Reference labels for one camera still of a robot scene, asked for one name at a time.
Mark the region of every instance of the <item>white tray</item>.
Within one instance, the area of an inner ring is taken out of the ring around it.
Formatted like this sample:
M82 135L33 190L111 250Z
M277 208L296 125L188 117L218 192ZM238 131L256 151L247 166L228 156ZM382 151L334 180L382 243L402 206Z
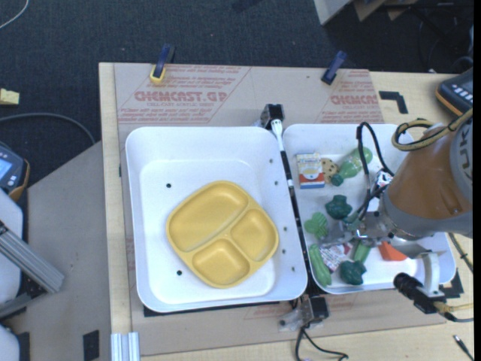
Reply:
M347 197L348 203L353 209L362 204L365 197L364 175L359 174L354 178L346 179L344 183L335 187L326 184L320 189L300 189L298 181L297 164L295 156L298 153L318 152L322 157L329 158L341 164L343 158L352 150L357 148L355 131L357 124L296 124L288 127L283 135L286 153L289 158L292 176L295 183L295 192L298 201L301 222L311 218L314 212L320 211L328 218L329 226L338 223L333 220L325 211L325 204L332 200L336 194L343 194ZM406 153L401 152L392 146L391 137L396 129L395 125L373 124L371 125L378 138L381 153L387 166L395 173L401 164ZM373 155L369 164L371 177L381 168L377 158L376 148L368 129L363 128L363 144L371 149ZM401 142L412 141L410 135L403 135ZM312 234L305 232L306 245L315 243L316 239ZM455 260L449 246L448 239L444 232L437 233L433 237L423 238L417 241L426 249L444 252L439 257L440 261L440 282L449 282L455 275ZM363 275L363 284L353 286L344 283L338 272L332 275L332 285L322 287L331 294L354 293L367 290L381 290L393 288L393 280L396 274L405 272L421 282L424 282L424 265L421 259L406 259L401 262L385 261L377 248L371 250L365 263L367 272Z
M296 299L307 286L301 243L275 137L259 127L142 127L126 140L138 295L158 312ZM214 181L243 187L268 213L279 247L227 289L201 281L165 234L168 215Z

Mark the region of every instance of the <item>divided plate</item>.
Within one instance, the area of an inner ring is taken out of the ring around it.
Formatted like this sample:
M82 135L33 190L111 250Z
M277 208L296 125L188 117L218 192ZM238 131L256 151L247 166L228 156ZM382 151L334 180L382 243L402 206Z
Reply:
M245 281L271 258L277 229L256 200L219 180L193 193L167 219L167 237L190 269L213 287Z

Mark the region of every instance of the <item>blue clamp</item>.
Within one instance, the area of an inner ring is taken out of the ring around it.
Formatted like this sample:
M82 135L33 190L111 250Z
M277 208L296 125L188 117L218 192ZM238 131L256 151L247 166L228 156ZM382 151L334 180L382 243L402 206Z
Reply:
M165 76L165 63L171 61L174 55L174 48L170 44L164 44L160 52L159 61L153 66L150 72L150 81L154 84L159 84Z
M347 53L345 53L343 51L337 52L336 57L334 58L334 60L329 65L329 68L327 70L325 70L324 75L321 77L321 80L324 83L327 83L327 84L331 85L332 82L334 81L334 79L336 78L337 70L339 69L339 67L342 66L342 64L344 63L344 60L346 60L346 58L347 58Z

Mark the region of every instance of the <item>dark carpet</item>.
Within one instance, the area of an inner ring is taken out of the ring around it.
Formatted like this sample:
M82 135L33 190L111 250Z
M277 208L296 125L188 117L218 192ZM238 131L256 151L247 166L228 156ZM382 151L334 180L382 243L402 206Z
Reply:
M0 0L0 26L25 0ZM35 183L100 140L98 64L155 63L164 43L187 64L343 67L458 73L469 53L473 0L420 0L396 20L365 21L347 5L321 26L313 0L30 0L0 28L0 87L20 93L0 108L0 142L25 157Z

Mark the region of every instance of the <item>cable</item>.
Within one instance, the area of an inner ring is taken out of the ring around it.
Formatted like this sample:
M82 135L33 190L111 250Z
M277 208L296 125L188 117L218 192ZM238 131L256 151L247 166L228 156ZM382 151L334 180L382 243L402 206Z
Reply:
M18 14L16 14L14 17L9 19L7 22L5 22L3 24L0 24L0 29L6 27L8 24L11 24L16 19L18 19L20 16L22 16L23 12L25 12L25 9L27 9L27 7L29 6L29 2L30 2L30 0L26 0L25 5L23 6L23 8L20 10L20 12Z
M442 314L443 317L445 317L447 320L450 320L452 322L456 323L468 323L468 322L474 322L474 317L472 318L457 318L448 311Z
M64 115L51 114L49 112L32 112L30 114L20 114L20 115L12 115L10 117L0 117L0 123L7 122L7 121L10 121L10 120L18 120L18 119L22 119L22 118L28 118L28 117L54 117L54 118L57 118L57 119L66 120L70 123L73 123L75 126L78 126L80 129L82 129L82 131L84 131L86 133L86 135L89 137L92 144L95 144L95 139L94 139L92 133L90 133L90 131L85 126L83 126L81 123L77 122L75 119L72 119L70 117L66 117Z
M471 107L469 110L464 112L460 117L457 117L456 119L454 119L448 126L443 127L442 129L435 132L434 134L429 135L427 138L423 138L418 141L414 141L406 144L399 143L399 138L408 129L412 129L413 127L424 127L428 129L431 126L433 126L433 123L426 119L416 119L416 120L413 120L412 122L402 123L395 130L395 133L392 136L392 144L401 151L419 150L420 148L427 147L430 144L433 144L437 139L442 138L444 135L447 135L450 132L455 131L462 123L464 123L465 121L468 121L472 116L473 116L473 108Z
M451 3L444 5L439 4L438 6L431 7L431 11L428 11L427 9L421 11L420 9L416 9L416 7L412 10L412 12L415 13L416 16L421 20L418 28L417 47L419 61L421 62L425 71L432 71L432 56L434 54L434 50L439 49L438 46L440 45L445 46L450 56L463 57L463 53L460 51L460 49L462 48L461 43L462 41L464 41L464 38L462 38L461 40L458 39L456 41L455 37L459 37L460 34L463 34L467 23L471 23L472 21L472 15L470 14L470 12L466 14L461 9L471 7L471 5L461 6ZM440 20L447 19L448 22L445 22L443 24L443 27L448 25L448 28L443 29L439 27L434 21L431 20L431 18L435 17ZM434 43L432 43L432 45L427 49L427 55L423 55L422 52L422 31L425 26L429 27L429 29L431 29L434 35L437 36L437 38L434 40ZM455 67L457 64L457 61L454 62L447 72L456 73L457 71L455 70Z
M359 158L362 162L362 168L363 168L365 177L367 178L366 179L367 183L366 183L365 200L362 202L362 205L356 211L359 214L359 216L358 216L359 220L362 220L362 218L364 218L364 215L368 211L368 205L369 205L369 202L371 201L371 199L374 196L379 195L384 190L384 189L382 189L382 190L378 189L379 191L376 190L374 194L371 194L371 184L370 184L370 181L369 181L368 163L366 162L366 157L364 155L364 146L363 146L363 142L362 142L362 129L363 129L363 127L366 127L369 130L369 132L371 133L372 139L374 141L374 146L375 146L376 152L377 152L377 157L379 158L379 161L381 162L383 170L385 172L387 172L389 175L394 176L394 173L391 171L391 169L389 169L386 162L384 161L383 154L381 153L379 142L377 140L377 136L376 136L376 133L374 132L373 128L367 122L360 123L359 126L357 127L357 130L356 130L356 138L358 139Z
M474 308L474 303L468 303L468 304L463 304L463 305L458 305L458 306L451 306L446 304L445 302L442 301L434 301L434 307L439 311L440 313L452 313L453 311L460 311L464 309L472 309Z
M302 337L305 336L307 338L307 340L319 351L321 352L324 352L324 353L329 353L329 354L336 354L338 356L340 356L339 359L337 359L337 361L342 361L343 359L349 359L349 356L345 353L341 353L341 352L336 352L336 351L332 351L332 350L326 350L326 349L322 349L319 345L317 345L313 339L306 333L306 329L310 326L310 323L302 326L300 329L299 329L299 334L298 334L298 337L297 337L297 340L295 341L295 358L297 361L302 361L302 359L299 357L299 347L301 345L301 340L302 340Z
M452 243L454 244L454 247L456 248L456 250L458 251L459 255L460 255L460 258L464 260L464 262L466 263L467 267L470 269L471 271L471 274L474 274L473 273L473 263L467 258L467 253L464 252L463 248L461 247L461 245L459 244L459 241L458 239L456 239L456 237L454 236L453 233L449 233L448 234L449 237L451 238L451 241Z
M291 305L292 310L294 310L295 308L297 308L298 302L299 302L299 299L294 299L294 300L292 300L292 301L289 301L289 304Z
M464 351L464 353L469 357L469 359L471 361L474 361L473 355L467 349L467 346L464 344L464 342L457 335L454 335L453 337L456 341L456 344L458 344L458 346L461 348L461 350Z
M464 67L464 68L461 68L462 71L467 71L469 68L473 67L474 66L474 60L472 57L469 57L469 56L461 56L460 58L458 58L457 60L454 61L454 63L451 65L451 70L452 71L455 71L456 70L456 67L460 64L462 64L463 62L467 63L468 66Z

